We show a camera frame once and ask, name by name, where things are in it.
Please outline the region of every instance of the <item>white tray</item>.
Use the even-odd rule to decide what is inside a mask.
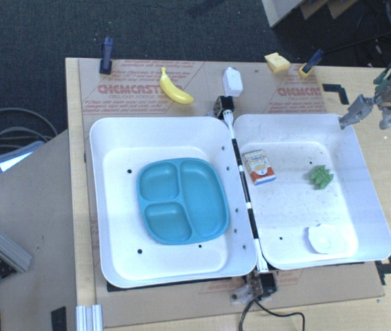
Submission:
[[[270,265],[289,270],[390,256],[391,234],[352,127],[341,130],[334,114],[243,115],[234,127],[241,154],[263,150],[277,176],[253,185],[246,174],[261,249]],[[101,267],[111,284],[133,288],[234,277],[255,267],[243,188],[222,121],[105,118],[92,126],[90,144]],[[219,238],[202,244],[163,245],[144,227],[137,174],[149,163],[181,157],[200,158],[215,167],[230,225]],[[323,190],[309,180],[318,165],[334,174]],[[309,230],[319,225],[336,234],[309,238]],[[317,249],[321,240],[324,249]]]

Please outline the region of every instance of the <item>green toy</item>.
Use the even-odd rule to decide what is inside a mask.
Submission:
[[[333,176],[334,175],[330,174],[330,171],[325,168],[325,165],[320,165],[310,173],[310,180],[313,181],[319,189],[324,189],[329,182],[332,181]]]

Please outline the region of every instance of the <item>blue plate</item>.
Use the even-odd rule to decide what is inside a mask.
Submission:
[[[201,243],[219,237],[229,226],[221,180],[201,159],[147,165],[137,178],[137,194],[145,227],[159,243]]]

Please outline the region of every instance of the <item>yellow banana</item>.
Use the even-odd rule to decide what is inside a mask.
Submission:
[[[194,101],[190,94],[180,90],[173,84],[168,74],[166,74],[166,68],[161,68],[160,88],[169,98],[177,103],[190,104]]]

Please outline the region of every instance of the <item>black floor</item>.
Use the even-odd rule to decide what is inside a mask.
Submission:
[[[261,0],[0,0],[0,108],[33,110],[65,130],[65,58],[99,58],[105,36],[120,59],[262,62],[279,52],[303,63],[322,48],[321,65],[383,67],[390,35],[333,50],[389,32],[384,11],[382,0],[360,0],[337,19],[325,6],[305,21],[296,9],[271,28]],[[0,130],[26,124],[20,117],[0,116]]]

